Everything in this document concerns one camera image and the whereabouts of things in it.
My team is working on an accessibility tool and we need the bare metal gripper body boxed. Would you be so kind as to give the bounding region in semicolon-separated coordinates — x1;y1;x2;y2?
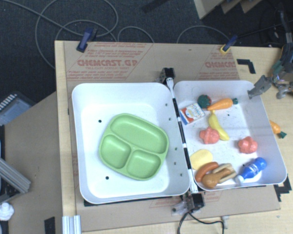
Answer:
273;49;293;85

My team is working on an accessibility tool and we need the orange carrot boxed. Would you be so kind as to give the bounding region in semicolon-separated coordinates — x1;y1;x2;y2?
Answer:
207;97;239;112
269;119;288;139

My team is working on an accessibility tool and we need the white plastic tray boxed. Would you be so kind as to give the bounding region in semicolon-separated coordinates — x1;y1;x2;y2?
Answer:
71;82;191;205
172;80;288;192

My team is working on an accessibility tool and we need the green broccoli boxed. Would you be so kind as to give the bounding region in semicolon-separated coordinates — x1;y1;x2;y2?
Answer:
197;94;212;109

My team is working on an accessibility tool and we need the yellow banana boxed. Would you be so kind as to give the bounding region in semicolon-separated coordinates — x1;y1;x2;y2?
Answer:
208;110;230;142

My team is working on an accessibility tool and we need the pink lumpy toy food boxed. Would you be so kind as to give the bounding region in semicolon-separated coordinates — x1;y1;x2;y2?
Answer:
237;136;259;155
199;126;221;145

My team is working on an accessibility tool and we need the white blue red carton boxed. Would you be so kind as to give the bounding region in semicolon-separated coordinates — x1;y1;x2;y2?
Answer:
179;103;206;126

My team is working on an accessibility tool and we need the blue bottle white cap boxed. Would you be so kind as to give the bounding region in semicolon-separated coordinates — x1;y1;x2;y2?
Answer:
234;157;268;184

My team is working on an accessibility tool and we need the thin black and white rod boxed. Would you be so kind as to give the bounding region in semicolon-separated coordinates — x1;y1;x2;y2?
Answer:
166;78;199;194

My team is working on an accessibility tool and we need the tan hot dog bun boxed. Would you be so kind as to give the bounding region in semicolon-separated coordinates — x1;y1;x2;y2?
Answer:
212;163;237;183

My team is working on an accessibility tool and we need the yellow flat toy slice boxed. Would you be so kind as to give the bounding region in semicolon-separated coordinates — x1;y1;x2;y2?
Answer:
189;149;214;171

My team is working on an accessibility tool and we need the orange sausage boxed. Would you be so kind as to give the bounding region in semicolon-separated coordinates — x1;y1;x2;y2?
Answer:
194;161;219;183

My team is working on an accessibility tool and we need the brown chicken drumstick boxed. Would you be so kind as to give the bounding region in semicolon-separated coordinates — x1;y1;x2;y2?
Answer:
201;168;231;190

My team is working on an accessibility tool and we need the brown cardboard board red print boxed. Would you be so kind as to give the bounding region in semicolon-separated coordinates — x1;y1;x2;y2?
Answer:
63;41;282;233

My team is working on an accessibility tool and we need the green divided plate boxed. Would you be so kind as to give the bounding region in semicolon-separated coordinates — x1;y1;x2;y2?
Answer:
99;113;170;181

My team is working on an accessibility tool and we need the black block with thin wires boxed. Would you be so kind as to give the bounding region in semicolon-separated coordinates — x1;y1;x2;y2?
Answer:
155;67;176;84
171;193;206;216

